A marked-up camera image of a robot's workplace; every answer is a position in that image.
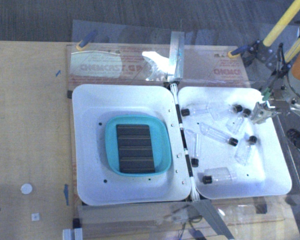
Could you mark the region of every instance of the black vial cap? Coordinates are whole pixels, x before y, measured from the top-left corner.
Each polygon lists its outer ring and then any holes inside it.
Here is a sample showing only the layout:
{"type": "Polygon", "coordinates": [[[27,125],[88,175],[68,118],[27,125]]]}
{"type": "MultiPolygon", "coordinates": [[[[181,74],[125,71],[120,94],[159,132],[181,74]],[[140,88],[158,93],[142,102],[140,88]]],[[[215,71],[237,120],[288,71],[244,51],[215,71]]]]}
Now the black vial cap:
{"type": "Polygon", "coordinates": [[[251,145],[254,145],[256,144],[258,138],[256,136],[250,136],[248,142],[251,144],[251,145]]]}
{"type": "Polygon", "coordinates": [[[185,109],[181,109],[181,115],[183,117],[189,116],[190,115],[190,110],[185,108],[185,109]]]}
{"type": "Polygon", "coordinates": [[[197,159],[197,158],[191,158],[191,165],[194,168],[198,167],[199,166],[199,159],[197,159]]]}
{"type": "Polygon", "coordinates": [[[228,144],[235,147],[238,144],[238,140],[236,138],[230,138],[228,144]]]}
{"type": "Polygon", "coordinates": [[[249,108],[245,108],[242,112],[243,116],[247,118],[251,114],[251,110],[249,108]]]}
{"type": "Polygon", "coordinates": [[[205,175],[202,177],[203,184],[211,184],[212,183],[212,176],[211,175],[205,175]]]}
{"type": "Polygon", "coordinates": [[[234,113],[239,113],[243,110],[242,106],[241,105],[234,105],[233,106],[233,112],[234,113]]]}

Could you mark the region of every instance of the blue mark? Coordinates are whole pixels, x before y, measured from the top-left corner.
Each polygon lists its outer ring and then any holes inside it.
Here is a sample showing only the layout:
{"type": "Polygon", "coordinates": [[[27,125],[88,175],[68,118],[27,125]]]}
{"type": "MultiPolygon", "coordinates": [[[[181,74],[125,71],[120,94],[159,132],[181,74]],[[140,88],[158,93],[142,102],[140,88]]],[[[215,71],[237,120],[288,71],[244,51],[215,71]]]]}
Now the blue mark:
{"type": "Polygon", "coordinates": [[[69,205],[69,189],[68,189],[68,184],[64,184],[64,189],[63,189],[63,193],[64,193],[64,197],[65,197],[65,201],[66,201],[66,205],[69,205]]]}

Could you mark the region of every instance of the wooden surface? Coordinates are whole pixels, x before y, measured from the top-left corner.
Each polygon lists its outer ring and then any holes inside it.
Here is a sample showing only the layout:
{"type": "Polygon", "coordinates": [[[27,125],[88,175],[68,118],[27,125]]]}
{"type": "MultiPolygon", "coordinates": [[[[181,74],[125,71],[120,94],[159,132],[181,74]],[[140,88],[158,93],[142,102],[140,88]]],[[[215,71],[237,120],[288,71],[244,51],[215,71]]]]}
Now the wooden surface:
{"type": "MultiPolygon", "coordinates": [[[[62,230],[72,228],[67,44],[0,41],[0,239],[61,239],[62,230]],[[29,195],[20,191],[24,183],[33,186],[29,195]],[[31,220],[34,213],[40,214],[39,221],[31,220]]],[[[300,239],[291,208],[280,200],[274,219],[265,221],[262,214],[253,212],[250,223],[231,224],[229,217],[230,231],[237,239],[300,239]]],[[[222,209],[234,205],[232,200],[213,204],[222,209]]],[[[231,216],[240,221],[237,213],[231,216]]],[[[209,236],[225,239],[213,232],[209,236]]],[[[104,239],[149,239],[149,235],[104,239]]]]}

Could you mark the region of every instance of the teal tray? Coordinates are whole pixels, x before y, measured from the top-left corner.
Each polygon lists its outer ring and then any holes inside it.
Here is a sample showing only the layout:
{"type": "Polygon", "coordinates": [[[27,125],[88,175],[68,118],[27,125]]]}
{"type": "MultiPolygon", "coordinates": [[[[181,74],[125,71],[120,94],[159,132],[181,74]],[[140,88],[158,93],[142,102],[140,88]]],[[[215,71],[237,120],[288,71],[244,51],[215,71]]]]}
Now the teal tray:
{"type": "Polygon", "coordinates": [[[105,126],[105,151],[110,168],[121,176],[150,177],[166,172],[171,166],[171,147],[166,126],[162,121],[149,115],[120,115],[111,118],[105,126]],[[152,173],[120,172],[119,151],[117,142],[117,125],[148,125],[154,161],[152,173]]]}

